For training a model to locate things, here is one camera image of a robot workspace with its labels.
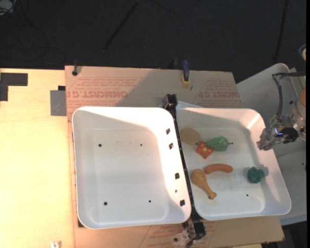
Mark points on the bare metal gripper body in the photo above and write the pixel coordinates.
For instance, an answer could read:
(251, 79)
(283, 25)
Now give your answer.
(289, 133)

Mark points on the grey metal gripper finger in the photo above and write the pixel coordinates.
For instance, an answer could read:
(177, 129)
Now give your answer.
(264, 145)
(267, 133)

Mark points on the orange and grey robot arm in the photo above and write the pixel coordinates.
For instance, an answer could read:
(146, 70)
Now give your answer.
(302, 105)

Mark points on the green broccoli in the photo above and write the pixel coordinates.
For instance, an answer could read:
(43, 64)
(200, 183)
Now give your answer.
(255, 175)

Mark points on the orange sausage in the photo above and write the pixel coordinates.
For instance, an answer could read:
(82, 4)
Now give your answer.
(218, 168)

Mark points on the white plastic tray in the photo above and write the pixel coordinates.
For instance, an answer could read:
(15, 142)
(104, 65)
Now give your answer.
(124, 169)
(232, 190)

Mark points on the tan chicken drumstick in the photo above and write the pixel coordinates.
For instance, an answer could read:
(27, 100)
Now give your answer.
(200, 179)

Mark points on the thin black rod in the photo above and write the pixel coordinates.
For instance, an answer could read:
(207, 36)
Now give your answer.
(181, 151)

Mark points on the brown cardboard board red print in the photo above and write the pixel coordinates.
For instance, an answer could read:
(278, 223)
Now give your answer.
(149, 86)

